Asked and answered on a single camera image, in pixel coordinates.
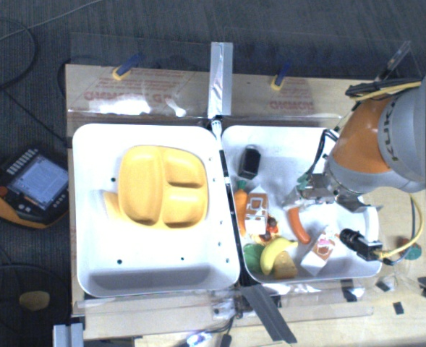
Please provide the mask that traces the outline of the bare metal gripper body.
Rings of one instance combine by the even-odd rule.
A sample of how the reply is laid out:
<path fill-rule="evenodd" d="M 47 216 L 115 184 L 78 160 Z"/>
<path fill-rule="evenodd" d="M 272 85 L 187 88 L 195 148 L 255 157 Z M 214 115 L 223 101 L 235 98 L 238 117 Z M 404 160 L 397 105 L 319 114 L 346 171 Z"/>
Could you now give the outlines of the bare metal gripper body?
<path fill-rule="evenodd" d="M 305 173 L 298 178 L 298 191 L 302 199 L 311 203 L 333 203 L 337 191 L 325 173 Z"/>

